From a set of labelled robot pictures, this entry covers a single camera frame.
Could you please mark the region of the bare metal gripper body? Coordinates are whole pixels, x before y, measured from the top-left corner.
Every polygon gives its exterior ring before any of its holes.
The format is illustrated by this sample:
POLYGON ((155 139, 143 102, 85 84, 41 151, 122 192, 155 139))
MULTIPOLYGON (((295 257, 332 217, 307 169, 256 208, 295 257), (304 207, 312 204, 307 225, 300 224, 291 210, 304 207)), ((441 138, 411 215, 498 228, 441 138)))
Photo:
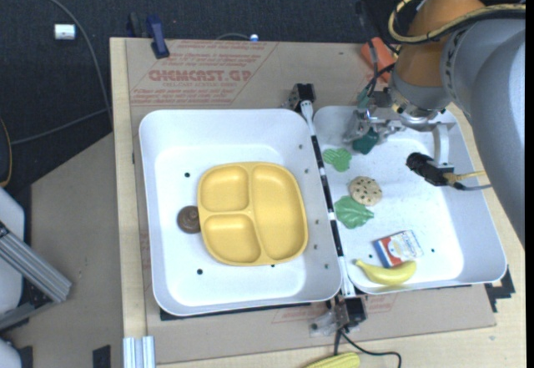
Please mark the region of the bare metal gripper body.
POLYGON ((442 90, 387 90, 375 91, 370 97, 364 93, 355 114, 368 121, 368 133, 380 125, 425 132, 431 130, 431 121, 444 108, 442 90))

